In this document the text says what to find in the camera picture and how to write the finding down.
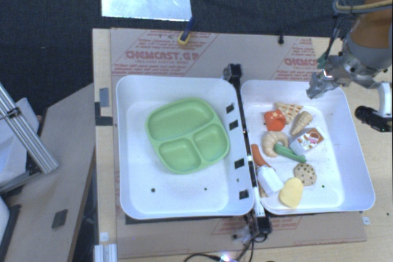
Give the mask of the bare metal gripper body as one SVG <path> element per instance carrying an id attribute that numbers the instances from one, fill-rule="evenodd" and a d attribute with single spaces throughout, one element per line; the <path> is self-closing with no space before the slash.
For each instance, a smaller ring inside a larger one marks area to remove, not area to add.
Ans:
<path id="1" fill-rule="evenodd" d="M 367 89 L 379 87 L 379 82 L 374 80 L 379 71 L 362 64 L 352 55 L 322 55 L 317 60 L 317 67 L 321 70 L 319 78 L 323 82 L 335 83 L 336 88 L 347 87 L 351 83 Z"/>

